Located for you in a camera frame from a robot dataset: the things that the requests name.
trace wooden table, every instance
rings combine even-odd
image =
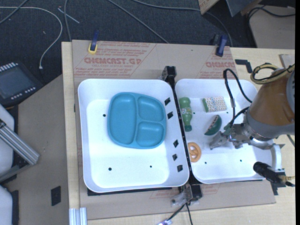
[[[231,48],[234,59],[248,60],[252,68],[271,62],[281,66],[280,54],[295,54],[294,50],[279,49],[256,49],[256,48]],[[80,208],[79,184],[78,184],[78,164],[76,148],[76,128],[74,113],[74,83],[72,65],[72,44],[62,43],[62,66],[64,83],[64,102],[66,120],[66,146],[67,146],[67,170],[69,207]],[[245,66],[236,66],[240,79],[249,80]],[[285,143],[282,148],[282,164],[287,175],[295,174],[295,149],[286,136],[280,136],[276,143]],[[262,225],[292,225],[296,224],[295,209],[295,188],[286,187],[278,190],[276,204],[224,208],[215,210],[192,211],[191,216],[194,225],[196,224],[262,224]],[[89,225],[156,225],[160,221],[167,219],[171,214],[156,214],[135,217],[120,217],[101,220],[89,220]],[[190,224],[188,213],[185,209],[176,215],[173,224]]]

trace wire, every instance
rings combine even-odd
[[[270,82],[274,82],[276,81],[277,79],[285,76],[286,74],[288,73],[291,73],[294,69],[295,69],[295,64],[293,65],[290,65],[287,69],[282,69],[281,72],[278,72],[276,73],[275,75],[271,75],[269,77],[264,77],[264,78],[260,78],[260,79],[257,79],[255,78],[255,75],[261,70],[261,69],[266,69],[266,68],[269,68],[269,69],[272,69],[272,70],[277,70],[279,69],[278,67],[276,67],[275,65],[273,64],[270,64],[270,63],[264,63],[260,66],[257,66],[251,73],[251,80],[253,82],[255,82],[256,84],[266,84],[266,83],[270,83]]]
[[[0,7],[0,8],[13,9],[13,8],[18,8],[18,7]],[[43,66],[42,66],[42,60],[43,60],[45,54],[49,51],[49,49],[50,49],[50,48],[58,41],[58,39],[61,37],[61,34],[62,34],[62,23],[61,23],[60,19],[57,17],[57,15],[55,15],[54,13],[52,13],[52,12],[46,10],[46,9],[43,9],[43,8],[40,8],[40,7],[19,7],[19,8],[21,8],[21,9],[37,9],[37,10],[42,10],[42,11],[48,12],[48,13],[50,13],[51,15],[53,15],[53,16],[57,19],[57,21],[60,23],[60,33],[59,33],[59,35],[58,35],[57,38],[54,40],[54,42],[52,42],[52,43],[50,44],[50,46],[43,52],[43,54],[42,54],[42,56],[41,56],[41,58],[40,58],[40,60],[39,60],[39,69],[42,70],[42,69],[43,69]]]
[[[57,10],[59,10],[61,13],[64,14],[64,11],[62,11],[60,8],[58,8]],[[75,18],[69,16],[68,14],[67,14],[67,17],[70,18],[70,19],[72,19],[72,20],[73,20],[74,22],[76,22],[76,23],[80,23],[80,22],[78,22]]]
[[[167,221],[170,221],[173,217],[175,217],[175,216],[176,216],[176,215],[184,208],[184,206],[187,207],[189,220],[190,220],[191,225],[193,225],[192,216],[191,216],[190,210],[189,210],[189,208],[188,208],[188,203],[183,204],[178,210],[176,210],[176,211],[175,211],[175,212],[167,219]]]
[[[264,12],[266,12],[266,13],[272,15],[272,16],[276,16],[276,17],[290,17],[290,16],[295,16],[295,15],[296,15],[296,14],[288,14],[288,15],[279,15],[279,14],[275,14],[275,13],[272,13],[272,12],[270,12],[269,10],[265,9],[265,8],[264,8],[265,6],[266,6],[266,5],[263,5],[263,6],[261,6],[261,7],[255,7],[255,8],[251,9],[251,10],[248,12],[248,14],[247,14],[247,28],[248,28],[248,30],[251,30],[251,28],[250,28],[250,19],[251,19],[251,17],[252,17],[255,13],[257,13],[259,10],[264,11]]]
[[[290,140],[291,144],[295,147],[295,141],[292,139],[291,135],[287,134],[287,137]]]
[[[205,14],[208,14],[209,16],[212,16],[213,18],[215,18],[221,25],[222,27],[224,28],[224,30],[226,31],[227,35],[228,35],[228,38],[229,38],[229,41],[230,41],[230,47],[233,47],[233,41],[231,39],[231,36],[230,36],[230,33],[229,31],[227,30],[226,26],[221,22],[220,19],[218,19],[216,16],[214,16],[213,14],[209,13],[209,12],[206,12]]]
[[[234,118],[229,122],[230,125],[232,125],[234,123],[234,120],[240,116],[241,114],[245,113],[248,110],[249,107],[245,107],[244,109],[240,110],[235,116]]]
[[[230,69],[230,68],[227,68],[223,71],[223,77],[224,77],[224,80],[225,80],[225,86],[226,86],[226,89],[228,91],[228,94],[229,94],[229,97],[230,97],[230,101],[231,101],[231,106],[232,106],[232,120],[231,122],[229,123],[230,125],[233,124],[234,120],[237,118],[238,115],[240,115],[240,112],[237,114],[237,116],[235,115],[235,102],[234,102],[234,98],[233,98],[233,95],[231,93],[231,90],[230,90],[230,87],[229,87],[229,84],[228,84],[228,78],[227,78],[227,72],[231,72],[232,75],[234,76],[236,82],[238,83],[238,86],[240,88],[240,91],[241,93],[243,94],[244,98],[249,102],[249,103],[252,103],[252,101],[247,97],[247,95],[244,93],[244,90],[240,84],[240,81],[237,77],[237,75]]]
[[[188,204],[187,204],[187,203],[186,203],[186,206],[187,206],[187,212],[188,212],[189,221],[191,222],[191,225],[193,225],[191,212],[189,211],[189,208],[188,208]]]
[[[143,21],[141,21],[140,19],[138,19],[136,16],[134,16],[132,13],[128,12],[126,9],[124,9],[123,7],[121,7],[120,5],[118,5],[117,3],[115,3],[112,0],[107,0],[108,2],[112,3],[113,5],[117,6],[119,9],[121,9],[122,11],[124,11],[125,13],[127,13],[128,15],[130,15],[132,18],[136,19],[139,23],[141,23],[143,26],[145,26],[146,28],[148,28],[151,32],[153,32],[156,36],[158,36],[160,39],[162,39],[165,43],[169,43],[166,39],[164,39],[161,35],[159,35],[158,33],[156,33],[152,28],[150,28],[148,25],[146,25]],[[64,17],[65,17],[65,22],[66,22],[66,28],[67,28],[67,33],[68,33],[68,37],[69,37],[69,41],[72,41],[71,39],[71,34],[70,34],[70,30],[69,30],[69,25],[68,25],[68,20],[67,20],[67,3],[68,0],[65,0],[65,5],[64,5]]]
[[[283,182],[286,182],[286,181],[291,181],[291,180],[296,179],[296,176],[279,175],[279,178],[280,178]]]
[[[236,75],[230,68],[225,69],[224,72],[223,72],[223,75],[225,75],[225,80],[227,80],[227,75],[226,75],[226,74],[227,74],[227,71],[231,72],[232,75],[234,76],[234,78],[235,78],[236,82],[238,83],[238,86],[239,86],[240,91],[241,91],[241,93],[243,94],[244,98],[245,98],[249,103],[252,103],[252,100],[250,100],[250,99],[247,97],[247,95],[244,93],[244,90],[243,90],[243,88],[242,88],[242,86],[241,86],[241,84],[240,84],[240,81],[239,81],[237,75]]]
[[[5,22],[8,18],[10,18],[13,14],[15,14],[26,2],[28,2],[29,0],[24,0],[18,7],[16,7],[16,9],[10,13],[8,16],[6,16],[4,19],[2,19],[0,21],[0,24],[2,24],[3,22]],[[115,6],[119,7],[120,9],[122,9],[124,12],[126,12],[127,14],[129,14],[131,17],[133,17],[134,19],[136,19],[138,22],[140,22],[142,25],[144,25],[146,28],[148,28],[151,32],[153,32],[156,36],[158,36],[159,38],[161,38],[163,41],[165,41],[166,43],[168,43],[163,37],[161,37],[160,35],[158,35],[153,29],[151,29],[148,25],[146,25],[144,22],[142,22],[141,20],[139,20],[138,18],[136,18],[133,14],[129,13],[127,10],[125,10],[124,8],[122,8],[121,6],[119,6],[118,4],[114,3],[112,0],[107,0],[109,1],[110,3],[114,4]],[[139,1],[139,0],[131,0],[131,1],[134,1],[136,3],[139,3],[139,4],[142,4],[142,5],[145,5],[145,6],[148,6],[148,7],[153,7],[153,8],[159,8],[159,9],[169,9],[169,10],[186,10],[186,11],[196,11],[196,12],[200,12],[199,9],[196,9],[196,8],[189,8],[189,7],[163,7],[163,6],[157,6],[157,5],[153,5],[153,4],[148,4],[146,2],[142,2],[142,1]],[[231,39],[231,36],[227,30],[227,28],[224,26],[224,24],[216,17],[214,16],[213,14],[210,14],[210,13],[207,13],[208,15],[214,17],[216,20],[218,20],[220,22],[220,24],[222,25],[222,27],[225,29],[228,37],[229,37],[229,40],[230,40],[230,43],[231,43],[231,46],[233,46],[233,43],[232,43],[232,39]]]
[[[168,220],[171,220],[173,217],[175,217],[183,208],[184,208],[184,206],[186,205],[186,203],[185,204],[183,204],[178,210],[176,210],[168,219],[167,219],[167,221]]]
[[[265,7],[265,5],[262,6],[262,7],[255,7],[255,8],[253,8],[253,9],[251,9],[251,10],[249,11],[249,13],[248,13],[248,14],[249,14],[249,20],[250,20],[250,18],[251,18],[257,11],[259,11],[259,10],[262,10],[262,11],[264,11],[264,12],[266,12],[266,13],[272,15],[272,16],[275,16],[275,17],[291,17],[291,16],[296,16],[295,13],[293,13],[293,14],[287,14],[287,15],[279,15],[279,14],[275,14],[275,13],[270,12],[269,10],[265,9],[264,7]]]

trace white tray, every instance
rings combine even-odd
[[[158,99],[165,107],[165,140],[153,149],[116,145],[108,135],[111,98],[134,92]],[[187,157],[171,87],[161,80],[87,79],[78,87],[82,131],[83,178],[97,193],[179,187],[189,178]]]
[[[13,198],[11,194],[0,185],[0,222],[1,225],[11,225],[13,217]]]
[[[255,86],[245,80],[240,81],[245,94],[253,99],[257,93]],[[229,80],[232,95],[236,103],[236,113],[250,105],[243,97],[235,80]],[[213,136],[204,135],[215,115],[222,118],[222,127],[232,119],[233,110],[224,80],[216,79],[182,79],[176,83],[178,99],[188,97],[191,100],[191,109],[194,112],[191,126],[192,131],[186,132],[187,143],[197,143],[202,151],[201,158],[191,163],[192,173],[202,183],[220,183],[230,181],[261,180],[263,177],[253,170],[256,161],[272,164],[271,150],[262,150],[248,144],[243,148],[235,149],[231,142],[225,146],[210,149],[209,143]],[[223,96],[227,106],[226,111],[206,112],[202,103],[203,98]],[[235,123],[241,123],[240,115]]]

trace blue clamp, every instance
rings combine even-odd
[[[88,49],[90,54],[96,54],[96,51],[97,51],[97,48],[98,48],[97,40],[98,40],[99,33],[100,33],[99,30],[95,30],[93,40],[90,43],[90,46],[89,46],[89,49]]]
[[[223,57],[223,52],[224,52],[224,47],[227,43],[227,40],[228,40],[228,36],[227,35],[222,35],[220,37],[220,40],[219,40],[219,47],[217,48],[216,50],[216,55],[219,56],[219,57]]]

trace white cable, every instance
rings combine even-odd
[[[18,7],[0,7],[0,8],[8,8],[8,9],[13,9],[13,8],[18,8]],[[42,10],[42,11],[45,11],[45,12],[48,12],[50,13],[51,15],[53,15],[60,23],[60,33],[58,35],[58,37],[55,39],[55,41],[53,43],[51,43],[51,45],[44,51],[44,53],[42,54],[41,58],[40,58],[40,61],[39,61],[39,69],[43,69],[43,66],[42,66],[42,60],[45,56],[45,54],[49,51],[49,49],[58,41],[58,39],[60,38],[61,36],[61,33],[62,33],[62,23],[60,21],[60,19],[57,17],[57,15],[55,15],[54,13],[46,10],[46,9],[43,9],[43,8],[40,8],[40,7],[20,7],[20,9],[37,9],[37,10]]]

